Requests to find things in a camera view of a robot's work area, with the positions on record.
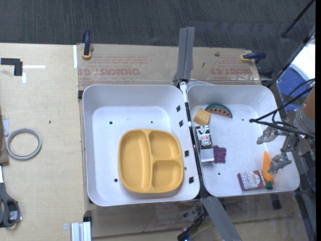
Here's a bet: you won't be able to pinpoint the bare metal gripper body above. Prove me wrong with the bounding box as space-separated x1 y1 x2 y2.
280 129 301 158

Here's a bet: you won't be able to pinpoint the orange carrot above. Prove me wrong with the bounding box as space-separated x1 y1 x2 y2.
261 151 275 190

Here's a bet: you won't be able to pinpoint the white plastic tray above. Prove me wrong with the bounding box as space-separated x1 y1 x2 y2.
187 84 301 198
82 84 201 207

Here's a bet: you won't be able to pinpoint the purple printed packet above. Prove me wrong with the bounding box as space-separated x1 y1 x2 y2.
236 169 266 192

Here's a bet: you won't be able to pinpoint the purple grapes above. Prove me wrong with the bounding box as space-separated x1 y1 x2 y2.
213 145 227 164

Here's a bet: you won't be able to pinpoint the green and red watermelon slice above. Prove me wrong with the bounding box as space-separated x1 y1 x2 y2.
204 103 233 119

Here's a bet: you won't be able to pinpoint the white cow print carton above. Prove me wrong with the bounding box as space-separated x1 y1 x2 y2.
194 125 215 163

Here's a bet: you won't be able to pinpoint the yellow cheese wedge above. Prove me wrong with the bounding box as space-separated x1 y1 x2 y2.
192 107 212 126

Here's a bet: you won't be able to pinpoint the yellow divided plate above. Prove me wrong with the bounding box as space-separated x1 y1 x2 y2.
117 128 185 194

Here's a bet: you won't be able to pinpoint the brown cardboard board red print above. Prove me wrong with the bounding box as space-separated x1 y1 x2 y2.
76 43 303 238

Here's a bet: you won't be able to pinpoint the grey scissors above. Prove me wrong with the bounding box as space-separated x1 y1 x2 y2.
0 165 23 228

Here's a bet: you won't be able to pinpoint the grey tape ring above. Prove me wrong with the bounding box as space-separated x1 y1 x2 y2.
6 127 43 161

